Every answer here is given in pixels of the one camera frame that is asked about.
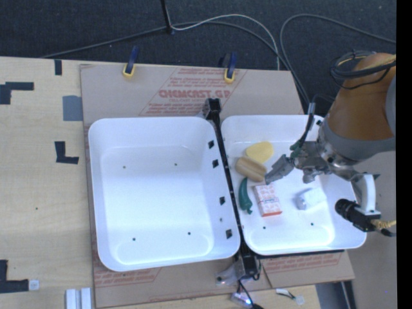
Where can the tan hot dog bun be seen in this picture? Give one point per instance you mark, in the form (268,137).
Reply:
(250,168)

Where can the brown cardboard board red print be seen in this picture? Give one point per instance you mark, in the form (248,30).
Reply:
(128,92)

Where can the black cylinder on white bracket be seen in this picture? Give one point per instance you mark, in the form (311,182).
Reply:
(367,192)

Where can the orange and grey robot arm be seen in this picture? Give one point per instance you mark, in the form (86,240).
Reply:
(357,117)

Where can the yellow oval slice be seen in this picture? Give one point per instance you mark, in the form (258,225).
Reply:
(259,151)

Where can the orange and white carton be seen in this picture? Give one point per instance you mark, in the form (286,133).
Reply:
(268,201)

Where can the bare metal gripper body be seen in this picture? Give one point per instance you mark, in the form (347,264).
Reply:
(313,159)

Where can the thin black rod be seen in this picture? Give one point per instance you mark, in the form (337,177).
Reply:
(229,179)

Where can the green chili pepper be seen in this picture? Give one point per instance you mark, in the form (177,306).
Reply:
(244,195)

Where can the white and grey packet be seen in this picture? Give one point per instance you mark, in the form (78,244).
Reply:
(309,198)

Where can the white plastic tray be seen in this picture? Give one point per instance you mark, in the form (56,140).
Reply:
(154,198)
(289,230)

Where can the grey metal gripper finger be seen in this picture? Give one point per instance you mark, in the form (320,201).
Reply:
(280,170)
(310,175)

